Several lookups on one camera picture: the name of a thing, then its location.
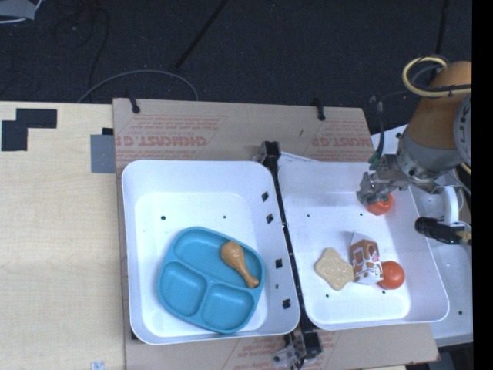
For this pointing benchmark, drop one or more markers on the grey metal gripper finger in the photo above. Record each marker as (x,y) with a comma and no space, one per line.
(364,191)
(379,192)

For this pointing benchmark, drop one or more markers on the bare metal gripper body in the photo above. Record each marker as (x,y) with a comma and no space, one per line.
(391,172)

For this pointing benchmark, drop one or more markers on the orange round fruit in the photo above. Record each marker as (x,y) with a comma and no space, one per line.
(381,206)

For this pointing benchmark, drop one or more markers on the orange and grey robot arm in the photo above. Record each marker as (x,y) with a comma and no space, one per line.
(435,118)

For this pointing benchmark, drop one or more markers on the white and brown carton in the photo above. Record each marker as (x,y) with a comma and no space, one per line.
(364,260)

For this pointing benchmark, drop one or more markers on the white paper sheet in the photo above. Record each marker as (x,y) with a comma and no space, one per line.
(298,156)

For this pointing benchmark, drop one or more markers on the beige toast slice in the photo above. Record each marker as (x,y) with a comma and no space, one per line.
(333,270)

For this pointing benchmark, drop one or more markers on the red tomato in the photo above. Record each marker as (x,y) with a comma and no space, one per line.
(393,276)

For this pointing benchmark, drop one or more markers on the thin black rod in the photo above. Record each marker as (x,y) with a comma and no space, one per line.
(287,241)

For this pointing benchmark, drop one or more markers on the white plastic tray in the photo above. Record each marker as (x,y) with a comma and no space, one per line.
(346,310)
(200,191)

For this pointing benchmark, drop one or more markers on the brown chicken drumstick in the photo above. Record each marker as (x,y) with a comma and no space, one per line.
(235,256)

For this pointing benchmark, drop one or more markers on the brown cardboard board red print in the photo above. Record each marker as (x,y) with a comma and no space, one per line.
(231,133)

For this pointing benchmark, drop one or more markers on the blue divided plate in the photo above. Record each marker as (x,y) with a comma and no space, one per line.
(192,287)

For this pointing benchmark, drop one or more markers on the black cylinder on white bracket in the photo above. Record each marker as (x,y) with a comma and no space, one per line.
(435,227)

